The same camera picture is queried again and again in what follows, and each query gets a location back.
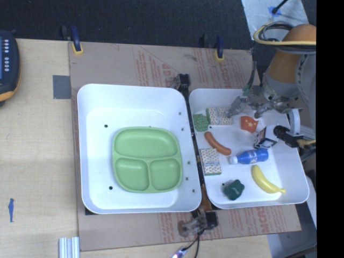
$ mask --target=toy banana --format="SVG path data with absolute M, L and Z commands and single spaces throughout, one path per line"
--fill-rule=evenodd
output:
M 282 192 L 285 193 L 285 189 L 279 188 L 275 184 L 271 183 L 267 178 L 264 176 L 262 170 L 258 165 L 252 166 L 252 176 L 256 184 L 263 189 L 267 193 L 276 193 Z

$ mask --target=white bottle cap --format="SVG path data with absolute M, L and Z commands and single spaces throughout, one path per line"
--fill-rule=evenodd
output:
M 230 164 L 237 164 L 238 157 L 237 156 L 230 156 Z

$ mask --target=wooden table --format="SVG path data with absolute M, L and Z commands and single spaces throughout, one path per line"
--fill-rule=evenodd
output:
M 70 99 L 54 99 L 53 76 L 69 76 L 66 41 L 17 39 L 18 92 L 0 108 L 0 257 L 59 257 L 77 237 Z M 9 202 L 13 199 L 13 221 Z M 81 252 L 80 257 L 170 257 L 182 245 Z M 185 257 L 193 257 L 196 246 Z M 271 257 L 265 235 L 202 241 L 198 257 Z

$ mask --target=gray tape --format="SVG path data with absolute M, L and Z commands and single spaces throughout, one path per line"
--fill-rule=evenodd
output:
M 66 75 L 53 75 L 54 99 L 70 99 L 70 77 Z

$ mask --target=green plastic plate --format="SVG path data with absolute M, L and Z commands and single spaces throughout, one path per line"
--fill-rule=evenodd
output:
M 117 182 L 131 192 L 166 192 L 182 180 L 178 140 L 162 128 L 120 129 L 112 141 L 112 163 Z

